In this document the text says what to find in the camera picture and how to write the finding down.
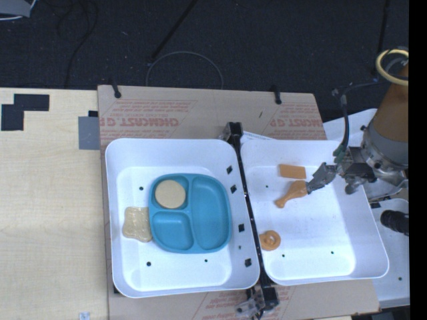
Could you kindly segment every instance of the cookie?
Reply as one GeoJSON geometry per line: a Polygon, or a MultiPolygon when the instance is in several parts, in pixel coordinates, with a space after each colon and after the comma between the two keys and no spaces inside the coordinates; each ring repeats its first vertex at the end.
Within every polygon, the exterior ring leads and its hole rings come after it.
{"type": "Polygon", "coordinates": [[[163,180],[154,191],[155,200],[166,209],[177,209],[185,201],[186,192],[175,180],[163,180]]]}
{"type": "Polygon", "coordinates": [[[125,210],[123,236],[141,242],[150,242],[153,238],[149,226],[148,207],[128,207],[125,210]]]}

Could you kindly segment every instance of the black cable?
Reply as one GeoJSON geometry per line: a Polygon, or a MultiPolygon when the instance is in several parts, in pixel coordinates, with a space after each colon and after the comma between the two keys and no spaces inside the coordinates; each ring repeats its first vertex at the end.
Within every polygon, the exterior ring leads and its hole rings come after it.
{"type": "Polygon", "coordinates": [[[73,62],[79,50],[82,48],[82,46],[90,37],[90,35],[93,33],[93,30],[97,25],[99,9],[96,3],[90,0],[57,0],[57,1],[41,0],[41,1],[46,3],[51,8],[53,14],[59,18],[58,23],[56,25],[58,36],[67,41],[79,41],[78,46],[75,48],[75,50],[71,54],[71,57],[67,66],[67,71],[65,74],[64,88],[68,88],[73,62]],[[78,35],[75,37],[69,37],[68,34],[66,34],[66,32],[64,31],[64,28],[67,26],[67,23],[69,23],[70,21],[79,20],[78,18],[73,19],[70,17],[72,13],[76,13],[77,11],[76,7],[81,10],[81,15],[84,17],[85,30],[81,35],[78,35]],[[89,17],[90,14],[95,15],[93,21],[91,21],[91,18],[89,17]]]}
{"type": "MultiPolygon", "coordinates": [[[[387,28],[388,12],[390,10],[390,2],[391,2],[391,0],[386,0],[385,3],[384,3],[384,8],[383,8],[383,12],[382,12],[382,22],[381,22],[380,36],[379,36],[379,40],[378,40],[377,53],[381,53],[381,51],[382,51],[382,46],[383,46],[383,43],[384,43],[384,36],[386,34],[386,28],[387,28]]],[[[371,74],[374,77],[374,80],[378,80],[379,74],[378,74],[375,66],[372,69],[371,74]]]]}
{"type": "Polygon", "coordinates": [[[181,17],[176,21],[175,25],[171,28],[169,33],[166,35],[165,39],[157,46],[157,49],[153,51],[153,53],[149,56],[149,63],[153,63],[155,58],[159,55],[160,51],[166,46],[167,42],[172,38],[173,34],[176,32],[178,27],[183,23],[185,18],[189,15],[191,10],[194,8],[195,4],[199,0],[191,0],[185,11],[182,13],[181,17]]]}
{"type": "Polygon", "coordinates": [[[347,94],[355,89],[370,87],[373,85],[381,85],[385,83],[388,83],[388,82],[383,81],[383,82],[361,83],[361,84],[351,85],[345,88],[335,88],[334,90],[332,90],[332,96],[334,96],[338,100],[342,110],[342,115],[344,118],[344,136],[342,138],[341,143],[338,145],[338,147],[334,151],[334,156],[336,157],[335,163],[341,162],[342,158],[346,153],[348,141],[350,140],[350,122],[348,119],[347,94]]]}

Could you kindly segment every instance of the blue plate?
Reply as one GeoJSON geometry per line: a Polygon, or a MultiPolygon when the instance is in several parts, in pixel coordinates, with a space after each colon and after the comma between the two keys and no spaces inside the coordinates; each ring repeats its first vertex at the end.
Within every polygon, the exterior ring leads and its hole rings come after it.
{"type": "Polygon", "coordinates": [[[149,194],[149,222],[155,242],[176,253],[211,253],[225,247],[232,234],[230,202],[224,186],[200,174],[169,174],[157,178],[149,194]],[[174,180],[185,189],[185,201],[166,209],[155,200],[155,189],[174,180]]]}

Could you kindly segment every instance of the dark floor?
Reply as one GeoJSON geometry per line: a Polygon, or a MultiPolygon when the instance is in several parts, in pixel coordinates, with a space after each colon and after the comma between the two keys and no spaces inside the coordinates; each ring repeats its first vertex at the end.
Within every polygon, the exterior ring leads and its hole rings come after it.
{"type": "MultiPolygon", "coordinates": [[[[329,121],[342,116],[333,88],[375,82],[379,51],[408,48],[409,0],[197,0],[171,32],[192,1],[39,0],[0,21],[0,87],[276,85],[313,93],[329,121]]],[[[378,108],[379,83],[353,90],[349,111],[378,108]]]]}

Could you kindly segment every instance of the white plastic tray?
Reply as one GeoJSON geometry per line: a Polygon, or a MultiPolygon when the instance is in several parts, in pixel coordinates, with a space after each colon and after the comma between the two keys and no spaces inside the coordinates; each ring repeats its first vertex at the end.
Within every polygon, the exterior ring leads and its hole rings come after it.
{"type": "Polygon", "coordinates": [[[352,195],[337,176],[329,185],[283,209],[274,201],[295,179],[280,177],[278,165],[306,168],[307,179],[326,162],[333,164],[337,141],[251,140],[242,161],[258,233],[278,232],[280,246],[262,250],[266,273],[280,285],[377,278],[388,270],[388,257],[363,189],[352,195]]]}
{"type": "Polygon", "coordinates": [[[117,139],[108,145],[105,160],[113,281],[120,293],[138,298],[247,289],[257,282],[260,266],[231,145],[216,139],[117,139]],[[224,185],[231,205],[232,236],[223,249],[172,253],[155,241],[142,243],[123,236],[125,209],[147,207],[151,184],[171,173],[209,175],[224,185]]]}

